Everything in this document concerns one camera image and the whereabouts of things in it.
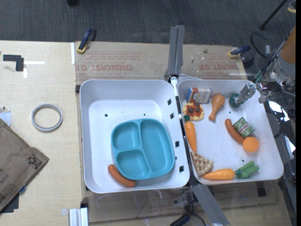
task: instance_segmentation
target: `tape roll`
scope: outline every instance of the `tape roll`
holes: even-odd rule
[[[59,116],[60,116],[60,119],[58,121],[58,123],[56,125],[54,125],[53,127],[48,127],[48,128],[45,128],[45,127],[41,127],[39,126],[36,121],[34,120],[34,116],[35,114],[40,110],[40,109],[43,109],[43,108],[51,108],[51,109],[54,109],[55,111],[58,112]],[[56,105],[53,105],[53,104],[41,104],[39,106],[37,106],[36,108],[34,108],[34,110],[32,111],[32,124],[33,126],[38,129],[39,131],[42,131],[42,132],[51,132],[55,129],[57,129],[61,124],[62,124],[62,121],[63,121],[63,113],[61,111],[60,108],[58,108]]]
[[[292,1],[288,4],[287,11],[290,13],[296,13],[296,1]]]

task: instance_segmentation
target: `toy pizza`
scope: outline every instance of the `toy pizza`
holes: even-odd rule
[[[200,121],[204,118],[204,109],[199,102],[186,103],[182,111],[190,116],[191,121]]]
[[[191,152],[190,154],[198,177],[201,177],[202,175],[206,174],[208,171],[211,170],[213,166],[213,161],[210,161],[207,158],[195,152]]]

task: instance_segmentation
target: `blue divided plate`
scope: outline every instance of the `blue divided plate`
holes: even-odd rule
[[[132,180],[160,177],[174,167],[174,151],[165,126],[154,119],[127,121],[111,135],[119,172]]]

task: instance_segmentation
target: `toy sausage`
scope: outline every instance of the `toy sausage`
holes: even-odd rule
[[[225,120],[225,125],[227,128],[227,131],[232,136],[232,138],[234,140],[236,140],[238,143],[243,143],[244,138],[235,130],[230,119]]]
[[[123,186],[126,186],[126,187],[135,187],[136,186],[136,182],[134,180],[130,180],[130,179],[127,179],[124,176],[122,176],[113,164],[110,164],[108,166],[108,170],[109,170],[109,173],[111,174],[111,176],[116,181],[118,181],[120,184],[122,184]]]

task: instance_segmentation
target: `white tray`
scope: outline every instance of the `white tray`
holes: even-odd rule
[[[162,80],[89,80],[80,87],[84,178],[94,193],[180,188],[190,173],[173,87]],[[124,187],[108,173],[114,164],[111,133],[118,124],[141,118],[164,124],[173,144],[173,169],[158,178]]]
[[[223,168],[236,170],[251,160],[260,167],[260,170],[252,174],[250,178],[210,181],[199,178],[193,165],[194,175],[202,184],[217,185],[246,181],[274,180],[283,175],[283,164],[264,105],[258,102],[260,93],[256,91],[256,93],[239,108],[235,109],[229,105],[231,95],[239,93],[247,83],[252,84],[250,81],[245,80],[184,80],[179,82],[178,93],[182,107],[187,102],[186,95],[189,88],[211,89],[209,102],[202,104],[205,117],[200,121],[195,121],[194,124],[197,131],[197,153],[214,162],[212,170]],[[212,96],[217,93],[224,95],[226,101],[224,106],[216,114],[216,121],[212,122],[208,116],[212,111]],[[260,142],[260,148],[255,153],[247,153],[242,145],[234,141],[226,130],[226,119],[229,118],[232,123],[235,123],[241,117],[244,117],[254,128],[255,131],[253,135]]]

